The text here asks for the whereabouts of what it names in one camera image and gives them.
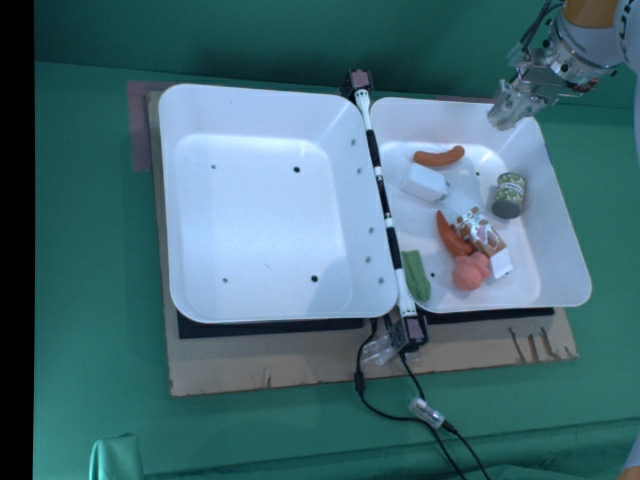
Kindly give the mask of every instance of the green fabric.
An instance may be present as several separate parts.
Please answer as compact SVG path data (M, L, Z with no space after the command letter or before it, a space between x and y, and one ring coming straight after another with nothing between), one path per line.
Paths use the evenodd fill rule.
M564 475L556 471L542 471L539 469L521 468L518 466L495 466L487 468L491 480L587 480L586 477ZM467 480L485 480L482 471L465 473ZM459 480L459 476L452 476L447 480Z
M425 429L372 415L352 382L172 399L153 183L151 173L131 169L126 87L128 80L186 77L45 63L36 63L34 76L34 480L86 480L94 442L124 432L139 438L145 478L214 465L235 475L263 464L278 470L254 478L279 480L283 470L296 480L299 471L331 480L393 471L403 480L405 472L453 476ZM619 89L617 78L611 82ZM640 428L640 256L629 253L636 242L620 240L640 222L640 207L631 204L640 193L632 114L563 104L539 119L593 283L589 301L567 309L579 357L418 377L429 402L488 466L611 480L615 469L608 477L591 473L599 468L594 453L562 468L543 461L597 445L606 468L619 468ZM485 341L493 346L492 336ZM414 396L406 378L372 380L367 390L376 407L399 415ZM613 457L612 447L619 449Z
M348 69L363 68L376 90L491 98L498 80L512 76L509 48L543 3L33 0L34 58L335 89ZM584 98L566 99L631 106L634 86L625 68Z
M91 451L89 480L143 480L138 437L127 433L99 439Z

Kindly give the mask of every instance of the small white block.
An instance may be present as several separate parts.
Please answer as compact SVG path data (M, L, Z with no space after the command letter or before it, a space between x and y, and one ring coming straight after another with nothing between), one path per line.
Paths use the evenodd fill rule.
M496 279L500 279L506 273L513 270L511 257L509 256L509 249L505 247L501 251L498 251L494 255L490 256L489 264L491 265L491 273Z
M400 189L425 201L444 199L449 193L449 184L439 172L412 163L400 181Z

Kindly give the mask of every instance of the green table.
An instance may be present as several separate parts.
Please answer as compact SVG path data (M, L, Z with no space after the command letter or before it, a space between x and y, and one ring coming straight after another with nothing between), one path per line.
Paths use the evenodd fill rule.
M351 383L170 398L152 177L131 168L128 80L230 83L36 64L33 477L86 478L93 444L126 432L149 477L450 476L424 428L371 414ZM593 283L568 311L580 358L420 376L487 465L606 478L640 428L632 119L630 108L565 104L538 118ZM368 395L399 413L413 391L400 377L371 382Z

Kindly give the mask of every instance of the black wire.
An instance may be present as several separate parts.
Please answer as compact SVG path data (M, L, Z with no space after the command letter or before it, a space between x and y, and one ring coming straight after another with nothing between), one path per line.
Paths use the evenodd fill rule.
M462 471L460 470L460 468L456 464L456 462L453 459L453 457L451 457L451 455L447 451L446 447L444 446L444 443L442 442L442 439L438 435L438 432L433 427L431 427L431 425L429 425L426 421L423 421L423 420L421 420L419 418L415 418L415 417L394 416L392 414L387 414L387 413L375 408L374 406L372 406L365 399L365 396L364 396L365 378L364 378L364 374L362 373L362 367L361 367L362 352L364 350L364 347L367 345L367 343L369 343L373 339L373 337L376 335L376 332L378 330L378 321L376 319L370 319L370 323L371 323L371 333L362 342L362 344L358 348L358 355L357 355L357 361L356 361L356 372L354 374L354 380L355 380L355 384L356 384L356 391L358 392L360 400L365 405L365 407L367 407L367 409L369 409L371 412L377 414L378 416L382 416L383 418L386 418L386 419L389 419L389 420L393 420L393 421L415 421L417 423L421 423L423 425L426 425L427 428L433 434L433 436L436 438L436 441L438 442L438 445L440 446L440 449L442 450L442 453L445 455L445 457L449 461L449 464L451 464L451 467L453 467L453 469L456 471L456 473L460 476L461 480L467 480L467 478L464 476L464 473L462 473ZM390 323L391 323L390 319L389 320L385 319L385 324L387 325L387 329L390 327ZM418 382L418 379L415 377L415 375L413 374L413 372L409 368L409 365L407 364L407 360L406 360L405 355L401 354L400 357L402 358L402 362L405 365L407 373L413 379L414 384L416 385L416 387L418 388L418 391L420 392L421 398L424 400L424 394L423 394L423 391L422 391L422 387L420 386L420 383Z
M457 430L453 430L453 432L451 432L453 435L455 435L458 439L460 439L460 441L462 442L462 444L464 444L467 448L467 450L469 450L469 453L471 453L471 455L473 456L473 458L476 461L476 464L478 464L478 467L480 468L480 471L482 471L482 474L484 475L484 477L487 480L491 480L489 478L489 475L487 474L487 471L484 469L484 465L482 464L482 461L480 460L480 457L478 457L478 455L476 455L476 452L473 450L473 448L471 447L471 445L467 442L467 440L462 437L462 435L460 434L460 432L458 432Z
M388 330L389 330L389 328L390 328L390 327L391 327L391 325L392 325L391 317L389 316L389 313L387 313L386 315L384 315L384 316L382 317L382 321L384 322L384 326L385 326L385 328L386 328L386 329L387 329L387 331L388 331Z
M564 0L559 0L559 2L556 2L555 4L553 4L552 2L553 0L545 0L542 6L542 9L540 9L540 12L538 13L538 17L529 26L529 28L527 28L525 33L520 38L520 43L522 43L522 48L521 48L522 52L526 53L527 50L529 49L529 44L533 40L536 32L538 31L538 28L540 27L540 23L542 23L542 20L544 19L544 17L547 14L549 14L551 11L554 11L558 7L562 7L564 5Z

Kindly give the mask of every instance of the white tray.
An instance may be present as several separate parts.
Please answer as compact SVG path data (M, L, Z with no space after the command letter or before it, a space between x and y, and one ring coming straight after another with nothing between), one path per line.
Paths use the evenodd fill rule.
M591 281L544 139L533 118L507 131L494 129L490 105L382 98L372 105L387 194L402 250L420 251L431 281L424 306L437 313L504 308L572 307L591 294ZM428 203L397 187L413 153L460 144L464 158L439 168L450 183L442 201ZM522 213L511 220L491 212L497 177L516 172L526 181ZM453 284L454 260L436 228L436 211L449 222L477 205L506 242L513 270L474 291Z
M177 85L159 103L169 286L206 323L397 299L362 117L339 96Z

